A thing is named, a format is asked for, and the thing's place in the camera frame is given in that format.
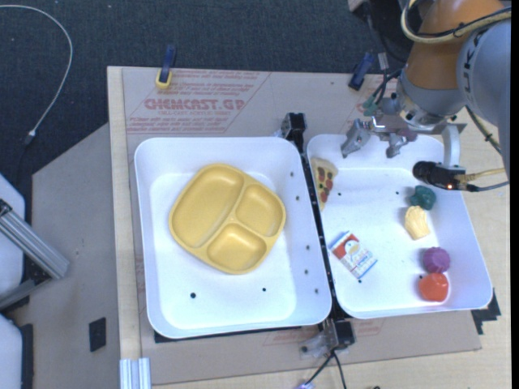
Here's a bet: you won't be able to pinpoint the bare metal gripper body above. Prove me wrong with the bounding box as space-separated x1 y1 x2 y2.
370 105 442 143

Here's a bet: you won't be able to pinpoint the toy pizza slice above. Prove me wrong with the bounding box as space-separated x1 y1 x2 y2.
310 156 339 212

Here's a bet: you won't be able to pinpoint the purple toy grapes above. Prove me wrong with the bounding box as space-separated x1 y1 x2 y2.
422 246 452 274

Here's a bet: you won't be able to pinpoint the black block with thin wires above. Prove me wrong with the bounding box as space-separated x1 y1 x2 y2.
299 318 357 359
279 112 306 141

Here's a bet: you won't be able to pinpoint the brown cardboard board red print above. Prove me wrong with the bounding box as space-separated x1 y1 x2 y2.
120 66 483 386

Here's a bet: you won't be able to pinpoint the orange toy fruit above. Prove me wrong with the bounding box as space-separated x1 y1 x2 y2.
418 272 450 302

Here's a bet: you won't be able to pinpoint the pale yellow toy biscuit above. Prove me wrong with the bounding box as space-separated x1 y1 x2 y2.
404 205 431 242

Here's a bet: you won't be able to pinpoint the black cylinder on white bracket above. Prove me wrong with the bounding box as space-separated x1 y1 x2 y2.
412 123 467 190

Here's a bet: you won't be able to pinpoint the white plastic tray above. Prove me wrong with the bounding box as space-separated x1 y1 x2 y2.
134 136 333 340
306 133 494 320

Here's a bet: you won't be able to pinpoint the yellow divided plate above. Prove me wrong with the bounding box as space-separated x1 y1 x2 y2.
168 163 287 276

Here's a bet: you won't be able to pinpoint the thin black rod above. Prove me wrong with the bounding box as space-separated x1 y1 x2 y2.
292 132 338 323

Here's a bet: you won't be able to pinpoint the small red and white carton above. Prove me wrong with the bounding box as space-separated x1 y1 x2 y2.
328 230 379 280

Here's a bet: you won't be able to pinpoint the green toy broccoli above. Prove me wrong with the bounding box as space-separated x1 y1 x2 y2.
408 185 438 211

